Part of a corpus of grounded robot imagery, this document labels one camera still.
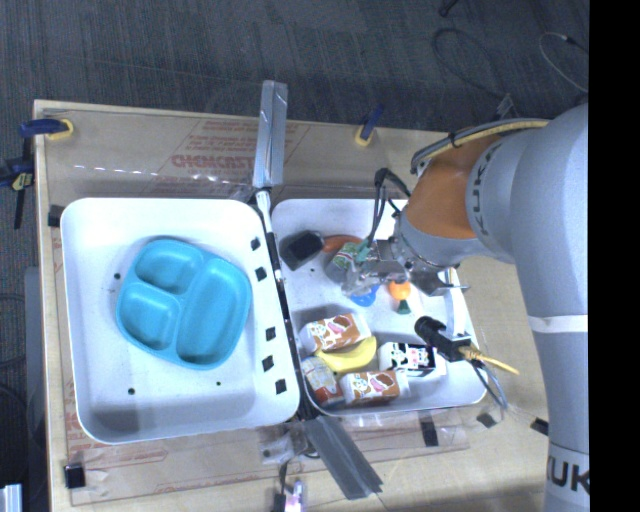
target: blue plate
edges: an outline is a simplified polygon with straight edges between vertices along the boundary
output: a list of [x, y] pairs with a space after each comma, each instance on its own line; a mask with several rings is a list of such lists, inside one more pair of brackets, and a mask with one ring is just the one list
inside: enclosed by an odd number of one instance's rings
[[225, 259], [186, 242], [160, 239], [133, 261], [116, 304], [116, 322], [137, 347], [207, 370], [235, 349], [251, 307], [251, 283]]

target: white sink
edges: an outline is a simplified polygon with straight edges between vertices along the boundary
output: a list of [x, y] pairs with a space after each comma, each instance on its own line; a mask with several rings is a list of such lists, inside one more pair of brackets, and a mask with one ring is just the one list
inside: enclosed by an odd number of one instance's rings
[[[85, 198], [65, 208], [61, 234], [77, 412], [87, 434], [118, 444], [273, 425], [295, 413], [300, 390], [262, 222], [250, 206]], [[121, 283], [140, 249], [159, 237], [214, 252], [250, 280], [244, 330], [214, 369], [161, 359], [118, 329]]]

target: blue clamp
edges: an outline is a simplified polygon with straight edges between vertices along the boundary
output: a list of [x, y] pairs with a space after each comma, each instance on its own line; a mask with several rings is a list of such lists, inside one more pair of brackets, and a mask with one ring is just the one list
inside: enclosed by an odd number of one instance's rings
[[36, 135], [44, 135], [47, 133], [60, 133], [69, 130], [69, 126], [63, 121], [57, 119], [32, 119], [26, 123], [21, 123], [19, 132], [23, 139], [30, 139]]
[[384, 105], [379, 103], [374, 109], [371, 110], [366, 116], [362, 118], [360, 121], [360, 128], [358, 128], [358, 132], [356, 133], [356, 142], [360, 146], [368, 146], [371, 142], [373, 129], [376, 127], [380, 116], [384, 112]]
[[66, 119], [61, 121], [57, 119], [33, 119], [20, 124], [18, 133], [24, 139], [22, 156], [0, 162], [0, 187], [11, 187], [18, 193], [14, 229], [18, 229], [22, 223], [24, 190], [33, 185], [34, 182], [35, 163], [31, 154], [33, 137], [36, 135], [66, 137], [73, 133], [73, 125]]

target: banana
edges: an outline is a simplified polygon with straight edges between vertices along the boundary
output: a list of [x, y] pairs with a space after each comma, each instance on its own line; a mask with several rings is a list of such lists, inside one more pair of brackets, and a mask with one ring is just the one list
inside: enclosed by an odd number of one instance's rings
[[314, 355], [327, 363], [334, 372], [345, 373], [368, 365], [375, 356], [377, 348], [376, 337], [369, 336], [352, 347], [334, 352], [318, 350]]

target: cable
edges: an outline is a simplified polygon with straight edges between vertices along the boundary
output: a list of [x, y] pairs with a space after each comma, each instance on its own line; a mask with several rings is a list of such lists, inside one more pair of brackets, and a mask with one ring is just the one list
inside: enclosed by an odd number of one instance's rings
[[[480, 52], [482, 53], [482, 55], [484, 56], [484, 58], [486, 59], [489, 69], [491, 70], [491, 73], [493, 74], [494, 79], [496, 80], [496, 82], [498, 83], [498, 86], [500, 87], [501, 91], [500, 92], [496, 92], [494, 90], [489, 89], [488, 87], [485, 87], [484, 85], [477, 83], [473, 80], [470, 80], [467, 76], [464, 75], [464, 73], [459, 70], [458, 68], [455, 68], [451, 65], [449, 65], [446, 61], [446, 59], [442, 56], [442, 53], [440, 52], [440, 49], [438, 48], [438, 40], [446, 35], [446, 34], [454, 34], [457, 36], [465, 36], [469, 41], [471, 41], [473, 43], [473, 45], [476, 46], [476, 48], [478, 48], [480, 50]], [[460, 80], [462, 80], [463, 82], [472, 85], [473, 87], [475, 87], [476, 89], [479, 89], [491, 96], [493, 96], [494, 98], [498, 98], [499, 100], [502, 100], [502, 98], [504, 98], [504, 96], [506, 95], [504, 91], [504, 86], [502, 84], [502, 80], [500, 80], [500, 76], [498, 75], [498, 73], [496, 72], [495, 68], [493, 67], [492, 63], [491, 63], [491, 56], [489, 55], [489, 52], [486, 50], [486, 48], [480, 44], [479, 41], [477, 41], [476, 39], [474, 39], [473, 37], [471, 37], [469, 34], [467, 34], [466, 32], [463, 32], [461, 30], [455, 29], [455, 28], [442, 28], [440, 30], [438, 30], [434, 36], [433, 39], [431, 40], [431, 48], [433, 49], [433, 52], [435, 53], [436, 57], [440, 60], [440, 62], [442, 63], [442, 65], [453, 75], [457, 76]]]
[[546, 52], [544, 51], [544, 47], [542, 45], [542, 41], [545, 37], [547, 36], [554, 36], [554, 37], [558, 37], [560, 39], [562, 39], [565, 43], [576, 46], [577, 48], [580, 48], [584, 53], [587, 54], [587, 56], [589, 55], [589, 51], [582, 46], [581, 44], [579, 44], [575, 39], [569, 37], [566, 34], [560, 34], [558, 32], [544, 32], [543, 34], [540, 35], [540, 37], [538, 38], [538, 47], [540, 48], [540, 53], [542, 53], [542, 57], [544, 58], [544, 60], [547, 62], [547, 64], [549, 64], [549, 66], [551, 66], [551, 68], [558, 73], [562, 78], [564, 78], [567, 82], [569, 82], [571, 85], [573, 85], [576, 89], [584, 92], [584, 93], [589, 93], [589, 89], [587, 89], [586, 87], [581, 86], [580, 84], [578, 84], [577, 82], [575, 82], [574, 80], [572, 80], [571, 78], [569, 78], [565, 73], [562, 72], [562, 70], [556, 66], [553, 61], [547, 56]]
[[[498, 382], [498, 378], [491, 372], [491, 370], [489, 370], [487, 365], [485, 365], [481, 361], [472, 360], [472, 361], [469, 361], [469, 364], [471, 365], [473, 370], [476, 372], [478, 379], [480, 379], [480, 382], [482, 382], [483, 386], [487, 390], [487, 393], [491, 395], [491, 398], [493, 398], [493, 400], [500, 406], [500, 408], [507, 409], [509, 407], [509, 403], [507, 402], [507, 397], [504, 394], [504, 391], [502, 389], [502, 386], [500, 385], [500, 382]], [[498, 396], [495, 393], [495, 391], [491, 389], [491, 386], [489, 386], [489, 383], [482, 376], [482, 373], [480, 373], [481, 369], [485, 371], [485, 373], [489, 377], [489, 380], [491, 380], [493, 385], [496, 387], [498, 391], [498, 395], [500, 396]]]
[[426, 162], [440, 153], [459, 147], [466, 142], [481, 139], [489, 135], [496, 135], [514, 130], [525, 130], [530, 128], [543, 128], [549, 124], [547, 119], [522, 118], [493, 121], [473, 128], [468, 128], [460, 132], [449, 134], [444, 139], [434, 142], [429, 146], [417, 151], [411, 159], [411, 173], [416, 174], [418, 167], [425, 168]]
[[373, 206], [373, 222], [371, 225], [371, 232], [367, 237], [367, 247], [371, 247], [373, 244], [373, 239], [376, 235], [376, 231], [378, 231], [378, 227], [380, 226], [380, 221], [382, 220], [382, 215], [384, 214], [384, 205], [387, 201], [387, 189], [386, 187], [379, 186], [376, 190], [376, 199]]
[[14, 402], [16, 402], [21, 409], [23, 409], [24, 413], [25, 413], [25, 417], [27, 414], [27, 405], [24, 403], [24, 401], [22, 400], [22, 398], [20, 398], [18, 396], [18, 393], [16, 393], [15, 391], [13, 391], [11, 388], [5, 386], [4, 384], [0, 384], [0, 393], [2, 393], [5, 396], [8, 396], [9, 398], [11, 398]]
[[280, 478], [280, 494], [284, 494], [284, 491], [285, 491], [285, 485], [286, 485], [285, 482], [287, 479], [288, 467], [289, 467], [289, 461], [282, 464], [282, 466], [280, 466], [280, 469], [278, 470], [278, 476]]
[[12, 357], [11, 359], [7, 359], [6, 361], [2, 361], [0, 362], [0, 370], [2, 368], [7, 368], [8, 366], [12, 366], [24, 360], [25, 360], [25, 356], [16, 356], [16, 357]]
[[520, 372], [516, 370], [513, 366], [503, 363], [502, 361], [498, 361], [494, 357], [489, 357], [483, 354], [482, 352], [480, 352], [477, 348], [473, 346], [460, 347], [458, 350], [464, 356], [464, 358], [468, 361], [477, 360], [483, 363], [489, 363], [494, 366], [497, 366], [498, 368], [501, 368], [502, 370], [513, 373], [514, 375], [520, 375]]
[[391, 208], [393, 208], [393, 211], [395, 212], [395, 214], [401, 213], [400, 212], [400, 208], [398, 208], [396, 206], [396, 204], [393, 202], [393, 199], [391, 199], [391, 198], [387, 199], [387, 203], [389, 203], [389, 206], [391, 206]]

